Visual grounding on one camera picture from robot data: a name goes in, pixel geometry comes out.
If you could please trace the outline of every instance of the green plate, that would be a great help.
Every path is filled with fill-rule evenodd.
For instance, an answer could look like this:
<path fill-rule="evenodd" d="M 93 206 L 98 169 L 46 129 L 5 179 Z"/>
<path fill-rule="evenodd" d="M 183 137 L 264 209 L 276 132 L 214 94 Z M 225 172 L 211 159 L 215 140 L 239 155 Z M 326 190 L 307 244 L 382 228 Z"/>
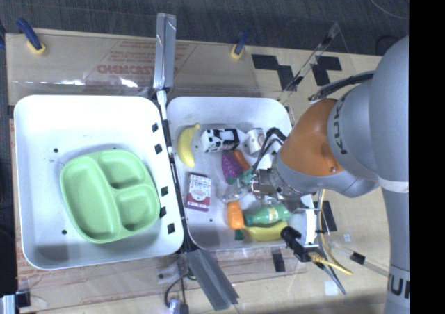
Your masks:
<path fill-rule="evenodd" d="M 153 180 L 129 151 L 112 149 L 74 158 L 62 169 L 60 185 L 77 231 L 91 242 L 134 235 L 159 218 Z"/>

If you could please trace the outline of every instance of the yellow banana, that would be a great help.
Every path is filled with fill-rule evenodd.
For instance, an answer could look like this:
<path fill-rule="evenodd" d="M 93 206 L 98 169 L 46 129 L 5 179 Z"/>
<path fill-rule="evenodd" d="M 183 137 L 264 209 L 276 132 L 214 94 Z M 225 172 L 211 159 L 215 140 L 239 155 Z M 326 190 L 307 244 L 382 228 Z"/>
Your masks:
<path fill-rule="evenodd" d="M 200 125 L 196 124 L 195 126 L 190 126 L 184 129 L 179 135 L 178 139 L 177 151 L 179 158 L 185 165 L 189 166 L 190 168 L 193 168 L 195 166 L 195 158 L 193 157 L 191 144 L 193 135 L 195 134 L 195 131 L 198 130 L 199 128 Z"/>

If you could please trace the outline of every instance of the plastic bottle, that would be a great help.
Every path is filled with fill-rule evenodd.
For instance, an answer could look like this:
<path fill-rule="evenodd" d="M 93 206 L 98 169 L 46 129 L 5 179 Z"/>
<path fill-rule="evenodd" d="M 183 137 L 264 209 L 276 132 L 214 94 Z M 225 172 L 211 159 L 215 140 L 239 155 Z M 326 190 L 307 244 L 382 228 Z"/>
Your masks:
<path fill-rule="evenodd" d="M 283 204 L 271 204 L 264 206 L 255 214 L 244 214 L 244 223 L 246 226 L 252 224 L 272 224 L 279 220 L 286 220 L 291 213 Z"/>

